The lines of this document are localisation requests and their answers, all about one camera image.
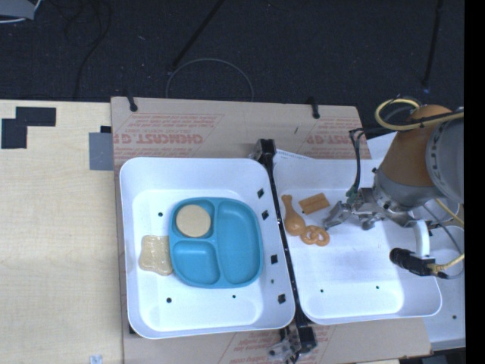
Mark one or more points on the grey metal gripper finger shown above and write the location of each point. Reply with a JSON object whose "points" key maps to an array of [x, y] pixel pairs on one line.
{"points": [[368, 224], [337, 214]]}

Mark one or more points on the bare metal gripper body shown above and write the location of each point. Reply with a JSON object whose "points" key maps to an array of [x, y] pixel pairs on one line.
{"points": [[373, 205]]}

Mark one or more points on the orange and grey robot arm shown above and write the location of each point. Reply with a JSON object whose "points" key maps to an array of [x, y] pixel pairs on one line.
{"points": [[409, 157]]}

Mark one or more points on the orange rectangular waffle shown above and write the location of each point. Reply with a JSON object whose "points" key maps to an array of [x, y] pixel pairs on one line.
{"points": [[313, 203]]}

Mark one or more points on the orange pretzel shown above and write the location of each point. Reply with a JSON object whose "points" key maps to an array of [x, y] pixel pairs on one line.
{"points": [[316, 237]]}

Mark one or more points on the orange chicken drumstick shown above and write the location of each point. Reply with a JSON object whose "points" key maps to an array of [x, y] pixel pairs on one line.
{"points": [[293, 220]]}

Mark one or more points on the white plastic tray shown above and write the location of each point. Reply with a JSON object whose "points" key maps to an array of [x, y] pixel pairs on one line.
{"points": [[204, 309], [352, 271]]}

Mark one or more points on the thin black rod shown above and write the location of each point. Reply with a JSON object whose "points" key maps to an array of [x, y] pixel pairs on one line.
{"points": [[288, 252]]}

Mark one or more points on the blue divided plate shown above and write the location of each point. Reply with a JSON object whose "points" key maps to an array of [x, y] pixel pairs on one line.
{"points": [[235, 241]]}

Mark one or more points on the brown cardboard board red print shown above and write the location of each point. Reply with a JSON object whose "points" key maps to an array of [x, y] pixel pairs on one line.
{"points": [[227, 135]]}

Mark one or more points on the round tan biscuit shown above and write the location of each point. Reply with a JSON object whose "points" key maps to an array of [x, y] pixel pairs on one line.
{"points": [[193, 221]]}

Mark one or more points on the pale yellow bread slice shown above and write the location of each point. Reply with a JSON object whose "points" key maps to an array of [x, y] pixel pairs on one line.
{"points": [[155, 255]]}

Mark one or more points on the black cylinder on white bracket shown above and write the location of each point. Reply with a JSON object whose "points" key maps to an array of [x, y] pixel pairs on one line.
{"points": [[411, 261]]}

